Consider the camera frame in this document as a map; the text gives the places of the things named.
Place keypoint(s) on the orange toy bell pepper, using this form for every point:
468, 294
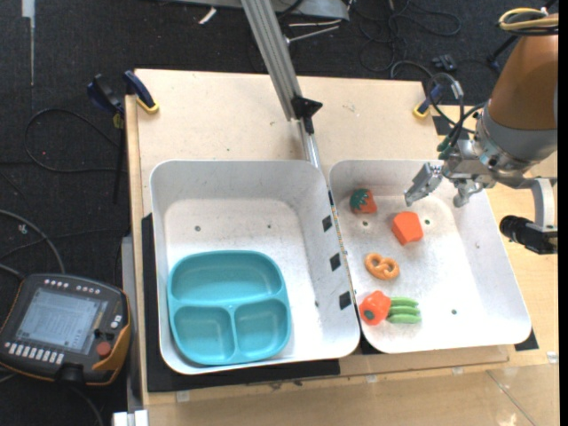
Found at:
375, 306

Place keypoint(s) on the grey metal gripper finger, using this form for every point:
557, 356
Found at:
466, 193
421, 184

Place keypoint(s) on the orange toy pretzel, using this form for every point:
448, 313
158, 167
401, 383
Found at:
377, 272

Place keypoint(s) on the pale wood board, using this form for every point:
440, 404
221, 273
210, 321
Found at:
222, 122

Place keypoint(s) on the orange toy carrot piece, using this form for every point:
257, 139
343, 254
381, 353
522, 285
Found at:
407, 228

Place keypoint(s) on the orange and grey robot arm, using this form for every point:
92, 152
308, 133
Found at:
526, 82

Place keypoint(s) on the white plastic tray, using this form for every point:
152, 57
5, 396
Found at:
248, 220
461, 282

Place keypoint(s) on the red toy strawberry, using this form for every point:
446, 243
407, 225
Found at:
365, 202

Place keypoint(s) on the blue divided plate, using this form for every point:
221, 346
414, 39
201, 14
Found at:
226, 282

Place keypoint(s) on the black cylinder on white bracket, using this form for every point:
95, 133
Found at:
526, 231

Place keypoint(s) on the green toy pea pods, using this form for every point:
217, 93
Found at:
404, 311

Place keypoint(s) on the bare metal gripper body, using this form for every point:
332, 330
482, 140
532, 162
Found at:
470, 162

